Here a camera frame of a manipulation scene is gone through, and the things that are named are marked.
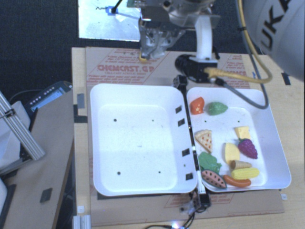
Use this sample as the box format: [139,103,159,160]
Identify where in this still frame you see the yellow toy lemon wedge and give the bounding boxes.
[222,142,241,165]

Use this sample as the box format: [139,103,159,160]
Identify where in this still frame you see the toy watermelon slice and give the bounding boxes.
[201,170,228,190]

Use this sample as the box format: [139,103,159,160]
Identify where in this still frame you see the green toy strawberry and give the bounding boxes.
[205,101,229,116]

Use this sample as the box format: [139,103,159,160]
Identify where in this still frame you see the toy pizza slice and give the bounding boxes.
[194,129,213,154]

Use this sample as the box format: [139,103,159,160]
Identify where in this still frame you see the brown cardboard board, red print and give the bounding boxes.
[84,46,285,227]

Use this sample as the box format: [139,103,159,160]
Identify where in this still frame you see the yellow toy cheese wedge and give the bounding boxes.
[234,125,252,141]

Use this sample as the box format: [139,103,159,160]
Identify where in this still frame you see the yellow toy corn cob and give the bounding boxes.
[230,167,260,180]

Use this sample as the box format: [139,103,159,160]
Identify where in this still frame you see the green toy lettuce leaf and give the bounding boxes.
[198,151,223,174]

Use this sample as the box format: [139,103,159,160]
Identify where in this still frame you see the tan toy ice cream cone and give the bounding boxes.
[229,160,252,172]

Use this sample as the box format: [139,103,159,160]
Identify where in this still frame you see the thin black and white rod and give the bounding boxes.
[179,83,207,197]

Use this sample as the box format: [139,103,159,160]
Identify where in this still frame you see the red toy strawberry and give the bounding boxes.
[190,96,205,115]

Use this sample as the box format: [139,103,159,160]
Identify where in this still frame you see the orange toy sausage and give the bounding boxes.
[222,175,252,188]

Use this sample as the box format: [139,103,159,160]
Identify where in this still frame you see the white plastic tray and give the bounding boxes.
[90,83,199,197]
[186,87,292,192]

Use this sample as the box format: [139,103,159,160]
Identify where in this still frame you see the black cylinder on white bracket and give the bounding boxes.
[174,14,221,83]

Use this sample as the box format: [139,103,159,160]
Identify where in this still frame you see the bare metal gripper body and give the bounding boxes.
[139,0,221,45]

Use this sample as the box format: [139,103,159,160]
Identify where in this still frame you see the purple toy grapes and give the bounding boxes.
[237,138,259,160]

